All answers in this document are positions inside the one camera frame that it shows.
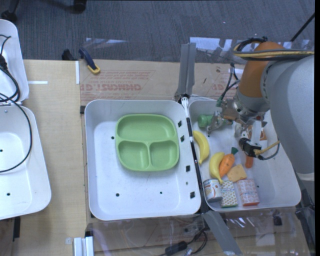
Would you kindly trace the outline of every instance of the clamp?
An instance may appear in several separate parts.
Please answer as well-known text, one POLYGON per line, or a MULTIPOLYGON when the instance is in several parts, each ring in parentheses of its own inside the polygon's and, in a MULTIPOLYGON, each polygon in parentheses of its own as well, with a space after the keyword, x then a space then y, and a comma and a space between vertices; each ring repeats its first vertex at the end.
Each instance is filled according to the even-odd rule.
POLYGON ((93 74, 95 74, 95 75, 98 74, 100 72, 100 67, 98 67, 98 65, 94 63, 94 60, 91 58, 88 51, 85 48, 81 47, 79 49, 79 53, 80 53, 81 59, 84 58, 86 60, 88 69, 93 74))

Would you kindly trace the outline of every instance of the cardboard sheet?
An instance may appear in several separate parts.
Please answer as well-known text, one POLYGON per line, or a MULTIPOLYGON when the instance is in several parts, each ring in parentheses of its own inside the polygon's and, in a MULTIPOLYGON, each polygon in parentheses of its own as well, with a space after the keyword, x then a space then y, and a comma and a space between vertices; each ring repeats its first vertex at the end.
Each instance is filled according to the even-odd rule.
MULTIPOLYGON (((110 100, 174 100, 179 83, 180 63, 94 60, 100 73, 93 74, 85 60, 79 61, 81 105, 98 99, 110 100)), ((240 78, 244 66, 236 66, 240 78)), ((192 94, 218 99, 228 83, 229 64, 196 63, 192 94)), ((236 86, 226 94, 233 97, 236 86)))

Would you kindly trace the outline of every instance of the plastic sheet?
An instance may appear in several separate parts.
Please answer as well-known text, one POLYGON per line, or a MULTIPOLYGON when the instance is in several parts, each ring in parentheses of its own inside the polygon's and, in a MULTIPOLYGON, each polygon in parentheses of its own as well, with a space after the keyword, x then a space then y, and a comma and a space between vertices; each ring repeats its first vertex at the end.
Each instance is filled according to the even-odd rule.
MULTIPOLYGON (((218 38, 218 37, 190 37, 185 43, 196 43, 196 63, 220 63, 233 62, 238 65, 246 61, 234 56, 233 47, 247 38, 218 38)), ((297 38, 291 41, 276 41, 286 49, 301 49, 314 51, 314 39, 297 38)), ((93 59, 122 60, 122 61, 150 61, 150 62, 173 62, 179 63, 181 57, 181 45, 168 44, 162 41, 158 47, 152 47, 147 41, 93 38, 87 37, 83 43, 93 59)), ((251 52, 257 47, 256 43, 247 45, 243 50, 251 52)))
MULTIPOLYGON (((233 212, 222 217, 243 255, 313 255, 310 234, 305 236, 304 222, 314 214, 310 208, 281 208, 233 212)), ((94 237, 95 255, 166 255, 166 249, 186 242, 187 248, 174 255, 234 255, 222 251, 201 214, 181 217, 98 221, 91 219, 86 231, 94 237)))

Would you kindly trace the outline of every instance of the metal bracket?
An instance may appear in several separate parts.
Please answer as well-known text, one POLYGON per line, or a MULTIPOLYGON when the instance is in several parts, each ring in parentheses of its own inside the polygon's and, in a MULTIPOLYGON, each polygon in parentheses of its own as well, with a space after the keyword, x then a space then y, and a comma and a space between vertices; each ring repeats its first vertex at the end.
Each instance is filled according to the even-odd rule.
POLYGON ((73 256, 94 256, 94 238, 86 236, 85 238, 75 237, 73 239, 73 256))
POLYGON ((243 255, 219 212, 213 210, 208 211, 203 214, 203 218, 221 246, 224 254, 228 256, 243 255))
POLYGON ((181 96, 189 98, 192 94, 192 86, 195 84, 196 52, 197 48, 194 42, 181 46, 179 84, 174 95, 176 101, 179 101, 181 96))

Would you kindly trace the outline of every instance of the gray carpet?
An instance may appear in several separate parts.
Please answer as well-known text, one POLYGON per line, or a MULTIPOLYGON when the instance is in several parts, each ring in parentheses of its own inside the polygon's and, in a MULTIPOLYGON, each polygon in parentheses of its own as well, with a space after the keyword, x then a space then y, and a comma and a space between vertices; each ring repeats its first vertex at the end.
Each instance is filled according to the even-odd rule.
MULTIPOLYGON (((0 13, 9 2, 0 0, 0 13)), ((179 62, 181 44, 190 37, 220 39, 220 48, 227 40, 262 36, 289 42, 315 12, 315 0, 89 0, 82 13, 72 5, 73 0, 20 0, 15 24, 24 59, 61 60, 65 49, 78 59, 79 48, 86 47, 94 59, 179 62)), ((315 19, 291 47, 314 50, 314 44, 315 19)), ((196 61, 230 62, 220 48, 198 51, 196 61)))

